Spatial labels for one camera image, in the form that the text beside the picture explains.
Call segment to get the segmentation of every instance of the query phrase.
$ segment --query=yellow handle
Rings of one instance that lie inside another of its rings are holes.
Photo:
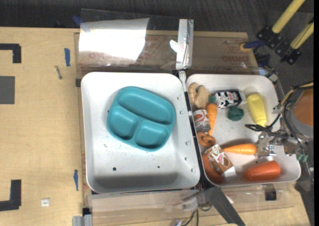
[[[290,43],[290,47],[293,49],[299,49],[300,46],[314,33],[315,22],[308,24]]]
[[[284,13],[280,16],[277,22],[273,25],[272,31],[274,33],[280,33],[285,27],[288,21],[293,17],[300,6],[305,2],[305,0],[293,0]]]

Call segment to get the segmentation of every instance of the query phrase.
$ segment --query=yellow mustard bottle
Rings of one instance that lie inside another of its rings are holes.
[[[267,118],[263,98],[261,95],[256,93],[248,96],[247,103],[255,123],[265,127],[267,124]]]

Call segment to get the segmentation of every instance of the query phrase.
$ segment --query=orange carrot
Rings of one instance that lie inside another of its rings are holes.
[[[278,162],[271,160],[249,168],[244,177],[249,181],[263,181],[277,178],[280,175],[280,166]]]
[[[257,146],[254,144],[239,144],[223,148],[224,152],[254,155],[257,152]]]
[[[214,183],[221,184],[224,181],[224,178],[218,174],[210,165],[208,157],[206,154],[202,154],[201,158],[203,160],[204,170],[207,177]]]
[[[216,116],[217,116],[217,105],[215,105],[214,103],[210,103],[209,105],[206,106],[206,111],[207,111],[209,125],[210,125],[210,130],[208,131],[208,134],[211,136],[211,134],[213,133]]]

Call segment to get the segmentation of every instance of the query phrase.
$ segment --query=soup can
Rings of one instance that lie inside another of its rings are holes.
[[[210,130],[208,114],[206,110],[197,110],[193,113],[195,129],[197,132],[207,132]]]

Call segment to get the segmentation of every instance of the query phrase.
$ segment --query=teal divided plate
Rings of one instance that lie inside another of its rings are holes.
[[[125,87],[112,103],[107,128],[126,144],[156,151],[167,142],[175,118],[175,109],[166,99],[145,89]]]

